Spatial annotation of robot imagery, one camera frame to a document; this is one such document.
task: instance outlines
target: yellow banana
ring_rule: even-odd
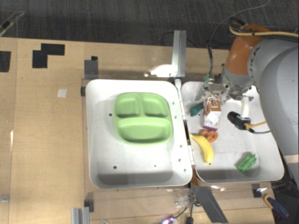
[[[214,152],[210,142],[202,135],[190,134],[190,137],[193,138],[195,142],[199,144],[199,146],[201,146],[202,150],[204,151],[205,162],[207,164],[211,164],[211,161],[214,157]]]

